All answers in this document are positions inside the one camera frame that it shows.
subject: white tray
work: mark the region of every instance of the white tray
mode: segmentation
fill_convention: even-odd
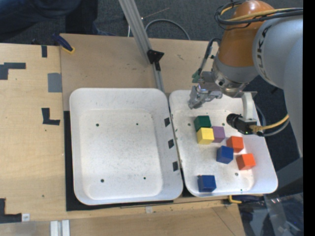
[[[77,89],[70,96],[70,121],[74,192],[80,202],[165,201],[181,194],[175,141],[169,146],[174,133],[168,102],[160,90]]]
[[[243,114],[242,99],[224,95],[221,99],[214,99],[199,109],[191,110],[188,107],[189,94],[190,90],[178,90],[169,96],[179,158],[188,191],[197,197],[274,192],[278,187],[278,179],[265,139],[256,135],[242,135],[226,123],[230,113]],[[197,143],[193,121],[197,116],[204,115],[209,115],[212,126],[224,125],[226,138],[221,143]],[[259,122],[255,108],[253,117]],[[230,136],[242,136],[245,148],[234,153],[234,159],[229,164],[217,162],[217,149],[225,146]],[[254,154],[256,166],[240,171],[235,158],[245,153]],[[213,192],[199,192],[198,175],[214,175],[217,188]]]

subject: green cube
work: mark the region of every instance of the green cube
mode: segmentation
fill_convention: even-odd
[[[196,119],[193,121],[195,125],[196,132],[202,128],[211,128],[211,122],[209,116],[197,116]]]

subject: blue cube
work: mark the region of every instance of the blue cube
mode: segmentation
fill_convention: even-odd
[[[198,176],[199,192],[212,192],[217,187],[215,176],[201,175]]]
[[[233,160],[233,148],[221,146],[217,149],[217,162],[228,164]]]

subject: wooden table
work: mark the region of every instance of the wooden table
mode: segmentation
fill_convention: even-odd
[[[75,235],[91,231],[89,221],[107,226],[113,233],[124,231],[122,223],[146,221],[143,226],[147,230],[163,225],[164,234],[158,230],[157,235],[166,235],[167,228],[175,235],[193,235],[195,230],[245,235],[237,205],[225,206],[222,202],[227,196],[179,197],[173,204],[152,206],[149,214],[145,206],[66,211],[63,112],[69,110],[71,92],[80,87],[156,86],[152,67],[142,59],[133,38],[62,37],[75,47],[73,54],[59,46],[47,46],[44,58],[39,45],[0,44],[0,65],[26,63],[26,69],[9,69],[8,79],[0,80],[0,198],[6,198],[5,213],[28,213],[34,222],[71,219],[71,230],[78,232]],[[154,50],[165,53],[160,61],[165,93],[191,89],[191,75],[200,66],[208,43],[150,41]],[[62,74],[62,93],[48,91],[50,73]],[[43,124],[42,108],[49,108],[50,119],[60,119],[60,124]]]

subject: dark gray carpet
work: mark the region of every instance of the dark gray carpet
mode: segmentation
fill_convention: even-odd
[[[230,0],[135,0],[143,24],[156,19],[168,19],[182,26],[192,40],[210,40],[222,37],[223,30],[214,20],[215,10]],[[303,0],[262,0],[274,8],[303,7]],[[118,0],[99,0],[97,26],[119,36],[127,36],[128,24],[124,20]],[[36,39],[40,44],[53,45],[51,35],[64,32],[64,19],[38,23],[7,43],[30,44]],[[153,38],[186,39],[186,35],[170,23],[156,23],[148,29]],[[284,94],[260,77],[246,90],[258,91],[257,106],[266,117],[267,124],[279,121],[286,115]],[[276,171],[298,158],[295,138],[289,125],[281,133],[266,139]]]

